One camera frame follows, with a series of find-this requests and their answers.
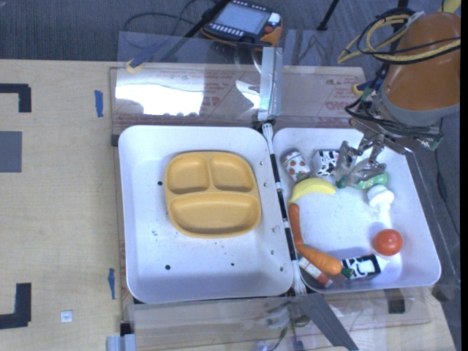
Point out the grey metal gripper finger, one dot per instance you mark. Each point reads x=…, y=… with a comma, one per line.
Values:
x=371, y=166
x=345, y=161

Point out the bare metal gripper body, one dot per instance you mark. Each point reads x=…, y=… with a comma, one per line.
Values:
x=398, y=134

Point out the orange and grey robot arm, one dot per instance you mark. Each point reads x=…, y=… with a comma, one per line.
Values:
x=420, y=71

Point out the green and white bottle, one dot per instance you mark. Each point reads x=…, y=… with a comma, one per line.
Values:
x=376, y=181

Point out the black and white cow-print carton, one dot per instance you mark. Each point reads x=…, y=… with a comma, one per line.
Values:
x=324, y=163

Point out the yellow banana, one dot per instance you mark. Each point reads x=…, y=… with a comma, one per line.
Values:
x=311, y=188

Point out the white can with red print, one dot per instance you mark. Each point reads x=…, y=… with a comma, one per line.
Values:
x=295, y=165

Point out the white plastic tray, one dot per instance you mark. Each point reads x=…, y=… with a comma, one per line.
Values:
x=204, y=265
x=347, y=221

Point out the brown cardboard board, red print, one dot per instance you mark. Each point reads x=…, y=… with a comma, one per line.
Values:
x=314, y=93

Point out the red tomato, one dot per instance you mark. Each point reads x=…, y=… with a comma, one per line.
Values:
x=388, y=242

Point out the orange sausage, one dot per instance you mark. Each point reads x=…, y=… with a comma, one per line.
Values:
x=294, y=221

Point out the black and white milk carton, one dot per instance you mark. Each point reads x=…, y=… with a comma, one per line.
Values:
x=365, y=267

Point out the orange carrot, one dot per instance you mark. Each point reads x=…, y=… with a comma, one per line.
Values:
x=321, y=260

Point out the red and white packet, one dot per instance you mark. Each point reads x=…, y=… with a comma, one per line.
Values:
x=314, y=272

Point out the yellow divided plate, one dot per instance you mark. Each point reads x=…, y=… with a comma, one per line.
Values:
x=212, y=196

